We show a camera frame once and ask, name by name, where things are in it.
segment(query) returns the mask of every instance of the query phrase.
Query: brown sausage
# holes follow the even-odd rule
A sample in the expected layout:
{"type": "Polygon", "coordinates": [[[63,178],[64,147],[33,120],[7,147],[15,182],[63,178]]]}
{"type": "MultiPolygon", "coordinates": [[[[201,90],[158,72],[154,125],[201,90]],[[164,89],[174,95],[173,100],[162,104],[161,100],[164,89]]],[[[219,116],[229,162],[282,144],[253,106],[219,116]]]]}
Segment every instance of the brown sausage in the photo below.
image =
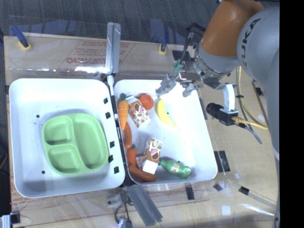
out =
{"type": "Polygon", "coordinates": [[[124,147],[130,149],[132,146],[132,132],[128,123],[124,127],[124,147]]]}
{"type": "Polygon", "coordinates": [[[128,166],[129,172],[131,174],[133,174],[134,176],[141,178],[144,181],[156,181],[156,175],[155,174],[151,174],[151,173],[147,173],[145,171],[142,171],[140,169],[138,169],[135,165],[130,164],[128,166]]]}

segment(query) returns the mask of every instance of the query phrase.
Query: chocolate milk carton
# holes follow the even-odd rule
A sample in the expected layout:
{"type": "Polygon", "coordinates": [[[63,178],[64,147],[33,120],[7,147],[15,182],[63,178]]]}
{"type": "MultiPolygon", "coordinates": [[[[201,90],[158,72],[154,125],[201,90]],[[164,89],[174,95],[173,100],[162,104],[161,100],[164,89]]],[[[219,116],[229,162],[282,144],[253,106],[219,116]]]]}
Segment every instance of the chocolate milk carton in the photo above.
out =
{"type": "Polygon", "coordinates": [[[151,121],[147,110],[143,107],[139,99],[134,96],[129,96],[126,98],[126,101],[129,103],[129,114],[133,119],[137,128],[140,126],[146,125],[151,121]]]}
{"type": "Polygon", "coordinates": [[[142,160],[142,170],[154,174],[161,155],[162,142],[150,138],[145,146],[142,160]]]}

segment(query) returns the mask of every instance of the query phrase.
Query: green divided plate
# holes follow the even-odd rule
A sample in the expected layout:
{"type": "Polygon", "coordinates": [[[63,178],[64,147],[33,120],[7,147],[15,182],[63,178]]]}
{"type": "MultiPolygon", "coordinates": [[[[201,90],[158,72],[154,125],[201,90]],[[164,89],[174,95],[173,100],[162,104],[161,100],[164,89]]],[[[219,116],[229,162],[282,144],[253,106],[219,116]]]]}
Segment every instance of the green divided plate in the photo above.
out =
{"type": "Polygon", "coordinates": [[[90,114],[50,118],[42,133],[47,160],[59,174],[86,173],[103,167],[108,161],[105,133],[99,121],[90,114]]]}

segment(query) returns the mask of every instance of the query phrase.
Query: orange carrot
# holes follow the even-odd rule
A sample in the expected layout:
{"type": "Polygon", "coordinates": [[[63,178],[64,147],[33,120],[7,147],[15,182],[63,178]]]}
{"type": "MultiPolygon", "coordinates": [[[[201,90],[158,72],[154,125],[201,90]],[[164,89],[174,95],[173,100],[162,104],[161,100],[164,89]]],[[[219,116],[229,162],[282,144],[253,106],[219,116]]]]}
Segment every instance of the orange carrot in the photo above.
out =
{"type": "Polygon", "coordinates": [[[132,145],[132,132],[128,122],[126,122],[124,128],[124,147],[126,149],[130,149],[131,145],[132,145]]]}
{"type": "Polygon", "coordinates": [[[137,150],[135,145],[132,145],[132,148],[127,150],[127,160],[129,165],[135,165],[136,166],[136,154],[137,154],[137,150]]]}
{"type": "Polygon", "coordinates": [[[151,174],[151,173],[142,171],[133,164],[129,164],[128,169],[131,174],[142,179],[143,181],[156,181],[156,178],[157,178],[156,174],[151,174]]]}
{"type": "Polygon", "coordinates": [[[124,93],[120,94],[121,101],[118,103],[118,116],[120,121],[120,127],[122,130],[125,128],[129,113],[129,103],[125,100],[126,95],[124,93]]]}

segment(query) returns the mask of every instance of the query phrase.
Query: green bottle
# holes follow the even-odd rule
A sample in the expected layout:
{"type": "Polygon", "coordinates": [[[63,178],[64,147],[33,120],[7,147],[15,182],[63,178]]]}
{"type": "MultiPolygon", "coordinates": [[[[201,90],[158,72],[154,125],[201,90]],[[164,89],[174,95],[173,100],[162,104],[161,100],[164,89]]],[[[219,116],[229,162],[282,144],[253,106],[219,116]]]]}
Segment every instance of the green bottle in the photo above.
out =
{"type": "Polygon", "coordinates": [[[178,175],[184,179],[189,177],[189,175],[191,174],[191,168],[189,166],[182,165],[180,164],[180,162],[177,161],[166,161],[160,158],[158,165],[161,165],[168,172],[174,175],[178,175]]]}

